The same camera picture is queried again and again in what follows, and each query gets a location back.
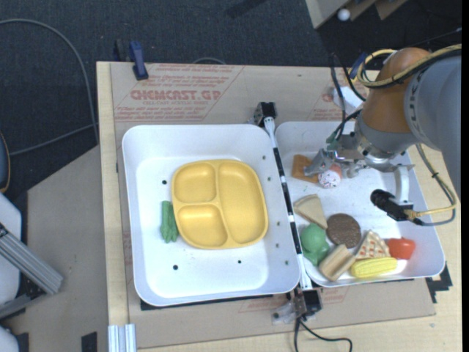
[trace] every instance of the green toy vegetable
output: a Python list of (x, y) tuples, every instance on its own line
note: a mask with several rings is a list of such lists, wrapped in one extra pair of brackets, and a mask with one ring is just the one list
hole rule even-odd
[(161, 226), (160, 232), (165, 243), (175, 242), (179, 232), (177, 230), (176, 219), (174, 218), (174, 209), (170, 201), (161, 203)]
[(328, 255), (329, 244), (325, 240), (325, 230), (315, 223), (311, 223), (301, 232), (300, 241), (305, 256), (314, 266)]

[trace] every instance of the white ball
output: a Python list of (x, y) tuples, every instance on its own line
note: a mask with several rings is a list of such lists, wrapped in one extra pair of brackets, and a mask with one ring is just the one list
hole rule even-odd
[(342, 8), (337, 12), (337, 18), (340, 21), (346, 21), (350, 18), (350, 11), (348, 9)]

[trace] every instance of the brown cookie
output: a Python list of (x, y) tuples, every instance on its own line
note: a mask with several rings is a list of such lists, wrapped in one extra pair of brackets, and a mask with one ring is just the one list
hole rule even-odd
[(333, 243), (344, 244), (348, 249), (357, 246), (361, 240), (360, 225), (352, 216), (343, 213), (329, 217), (326, 233)]

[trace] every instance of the blue clip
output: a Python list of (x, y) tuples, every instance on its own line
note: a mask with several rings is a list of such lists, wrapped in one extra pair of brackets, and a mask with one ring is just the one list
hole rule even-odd
[(148, 79), (148, 72), (144, 63), (144, 51), (140, 42), (133, 40), (129, 45), (130, 59), (135, 62), (133, 72), (135, 77), (140, 81), (141, 79)]

